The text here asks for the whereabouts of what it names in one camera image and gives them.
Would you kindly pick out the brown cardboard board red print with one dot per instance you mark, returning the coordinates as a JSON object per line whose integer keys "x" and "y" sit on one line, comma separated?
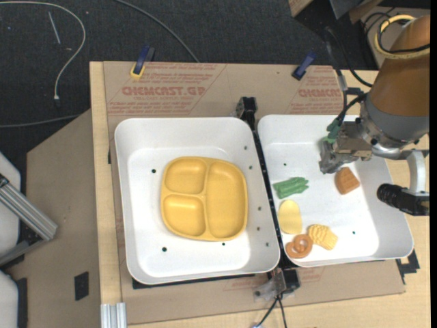
{"x": 211, "y": 87}

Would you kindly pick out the orange bread slice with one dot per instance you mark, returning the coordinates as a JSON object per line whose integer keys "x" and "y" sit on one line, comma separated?
{"x": 346, "y": 181}

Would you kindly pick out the white plastic tray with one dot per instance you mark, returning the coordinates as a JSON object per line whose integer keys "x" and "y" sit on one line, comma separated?
{"x": 143, "y": 200}
{"x": 341, "y": 214}

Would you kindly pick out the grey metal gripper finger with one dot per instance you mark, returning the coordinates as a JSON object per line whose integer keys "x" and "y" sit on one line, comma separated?
{"x": 338, "y": 162}
{"x": 325, "y": 159}

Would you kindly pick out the yellow divided plate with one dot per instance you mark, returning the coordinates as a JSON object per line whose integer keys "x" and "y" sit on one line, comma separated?
{"x": 222, "y": 200}

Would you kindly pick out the green asparagus bundle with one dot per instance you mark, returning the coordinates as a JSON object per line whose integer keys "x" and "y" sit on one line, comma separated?
{"x": 290, "y": 187}

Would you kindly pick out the black cylinder on white bracket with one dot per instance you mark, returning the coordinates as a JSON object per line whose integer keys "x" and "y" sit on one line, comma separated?
{"x": 403, "y": 197}

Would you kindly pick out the thin black rod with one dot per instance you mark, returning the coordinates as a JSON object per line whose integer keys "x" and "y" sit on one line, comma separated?
{"x": 266, "y": 176}

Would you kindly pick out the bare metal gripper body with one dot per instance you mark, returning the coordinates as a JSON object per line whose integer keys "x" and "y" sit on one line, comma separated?
{"x": 355, "y": 142}

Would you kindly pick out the pale yellow oval chip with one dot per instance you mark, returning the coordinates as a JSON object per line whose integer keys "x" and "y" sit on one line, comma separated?
{"x": 290, "y": 217}

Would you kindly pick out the orange pretzel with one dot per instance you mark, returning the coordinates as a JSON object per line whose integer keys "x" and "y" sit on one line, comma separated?
{"x": 290, "y": 249}

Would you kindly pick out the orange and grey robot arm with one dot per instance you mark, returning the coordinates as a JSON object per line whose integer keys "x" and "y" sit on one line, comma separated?
{"x": 399, "y": 84}

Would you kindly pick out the yellow ridged corn piece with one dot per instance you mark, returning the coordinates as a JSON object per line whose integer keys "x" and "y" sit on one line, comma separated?
{"x": 322, "y": 237}

